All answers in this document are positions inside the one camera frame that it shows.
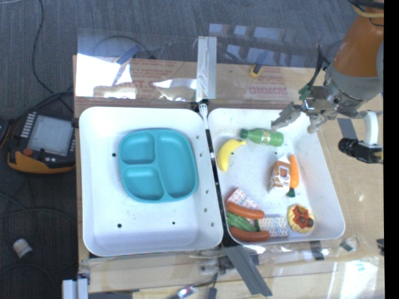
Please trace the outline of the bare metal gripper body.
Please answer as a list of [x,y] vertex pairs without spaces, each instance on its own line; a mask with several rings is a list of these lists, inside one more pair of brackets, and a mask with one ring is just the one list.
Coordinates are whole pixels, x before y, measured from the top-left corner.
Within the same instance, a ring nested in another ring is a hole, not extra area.
[[309,86],[299,90],[303,101],[302,111],[311,117],[322,116],[328,119],[338,114],[355,118],[364,101],[336,85]]

